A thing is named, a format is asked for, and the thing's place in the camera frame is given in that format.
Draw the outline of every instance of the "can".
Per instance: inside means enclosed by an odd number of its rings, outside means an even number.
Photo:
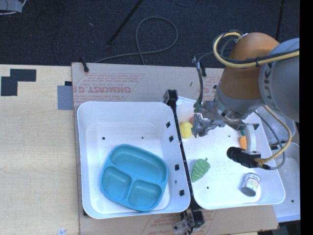
[[[241,192],[249,197],[255,196],[260,181],[261,177],[259,175],[252,172],[247,173]]]

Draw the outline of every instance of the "yellow cable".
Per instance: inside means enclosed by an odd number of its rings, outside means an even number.
[[[288,128],[287,125],[285,125],[285,123],[280,120],[267,106],[263,106],[279,123],[281,123],[284,128],[287,130],[288,132],[288,140],[286,142],[286,144],[284,145],[283,148],[281,148],[278,152],[276,152],[274,155],[270,156],[269,158],[267,159],[261,159],[261,158],[256,158],[254,159],[258,164],[260,165],[263,165],[264,163],[267,163],[268,161],[278,157],[280,154],[282,154],[286,149],[287,147],[289,146],[289,144],[291,143],[291,139],[292,139],[292,134],[291,134],[291,131],[290,129]]]
[[[229,67],[232,67],[232,68],[243,69],[243,68],[253,67],[253,66],[257,66],[257,65],[266,64],[266,63],[276,62],[276,61],[280,61],[280,60],[284,60],[284,59],[287,59],[287,58],[292,58],[292,57],[296,57],[296,56],[300,55],[300,51],[296,51],[296,52],[293,52],[293,53],[281,55],[279,57],[272,57],[272,58],[268,58],[268,59],[265,59],[265,60],[260,60],[258,62],[252,62],[252,63],[247,63],[247,64],[233,64],[231,62],[228,62],[228,61],[224,60],[218,54],[218,51],[217,51],[217,44],[218,44],[218,42],[220,41],[221,38],[224,38],[224,37],[227,37],[227,36],[237,36],[237,37],[240,37],[241,34],[238,33],[238,32],[228,32],[226,34],[220,35],[215,40],[215,42],[213,43],[213,53],[214,53],[214,55],[215,55],[215,57],[217,58],[218,61],[220,61],[222,64],[224,64],[226,66],[229,66]]]

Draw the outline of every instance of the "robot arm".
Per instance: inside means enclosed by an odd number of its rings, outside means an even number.
[[[229,58],[217,52],[219,41],[227,36],[237,37]],[[216,38],[213,52],[225,69],[215,87],[214,100],[198,100],[194,105],[195,137],[205,136],[209,130],[225,124],[252,133],[258,124],[243,120],[260,106],[299,122],[299,38],[280,44],[263,33],[227,32]],[[252,151],[255,153],[254,147],[244,152]],[[248,167],[260,167],[265,162],[260,156],[247,159],[252,159],[249,165],[245,164]]]

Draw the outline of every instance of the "yellow lemon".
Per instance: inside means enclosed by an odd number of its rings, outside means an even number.
[[[192,124],[190,122],[182,122],[179,124],[181,137],[184,139],[189,138],[191,133]]]

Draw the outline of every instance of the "blue plate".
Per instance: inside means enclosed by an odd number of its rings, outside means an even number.
[[[147,212],[161,201],[167,180],[168,167],[162,158],[139,147],[121,144],[109,154],[100,186],[110,200]]]

